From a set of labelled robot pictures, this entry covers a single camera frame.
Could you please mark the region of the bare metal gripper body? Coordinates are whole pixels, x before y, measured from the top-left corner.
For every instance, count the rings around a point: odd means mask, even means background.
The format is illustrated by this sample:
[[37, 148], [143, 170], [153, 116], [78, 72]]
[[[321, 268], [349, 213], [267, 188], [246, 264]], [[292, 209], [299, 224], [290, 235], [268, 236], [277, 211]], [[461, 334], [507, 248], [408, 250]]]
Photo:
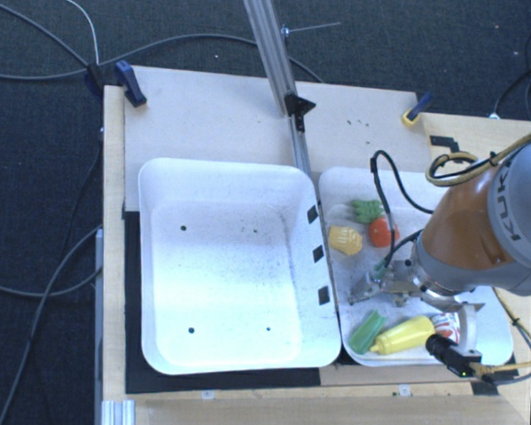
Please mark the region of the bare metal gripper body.
[[409, 294], [435, 309], [457, 310], [457, 292], [433, 280], [423, 267], [413, 259], [381, 262], [374, 269], [374, 279], [379, 291], [385, 294]]

